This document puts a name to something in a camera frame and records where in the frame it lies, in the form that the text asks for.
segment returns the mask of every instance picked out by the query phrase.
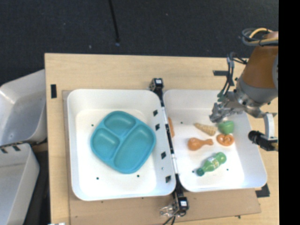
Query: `toy pretzel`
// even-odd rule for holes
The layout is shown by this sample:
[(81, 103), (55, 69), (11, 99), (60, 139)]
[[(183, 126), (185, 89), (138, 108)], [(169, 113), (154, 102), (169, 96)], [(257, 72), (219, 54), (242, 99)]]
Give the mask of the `toy pretzel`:
[(223, 146), (230, 146), (231, 144), (234, 143), (234, 137), (230, 134), (219, 134), (217, 136), (217, 141), (219, 144), (223, 145)]

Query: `green bottle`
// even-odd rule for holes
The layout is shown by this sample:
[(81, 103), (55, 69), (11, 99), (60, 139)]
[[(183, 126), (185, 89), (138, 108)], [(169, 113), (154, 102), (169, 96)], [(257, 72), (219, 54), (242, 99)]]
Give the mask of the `green bottle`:
[(222, 152), (218, 152), (216, 155), (209, 157), (203, 167), (197, 169), (197, 174), (203, 176), (206, 172), (212, 172), (216, 168), (220, 167), (221, 164), (226, 162), (226, 156)]

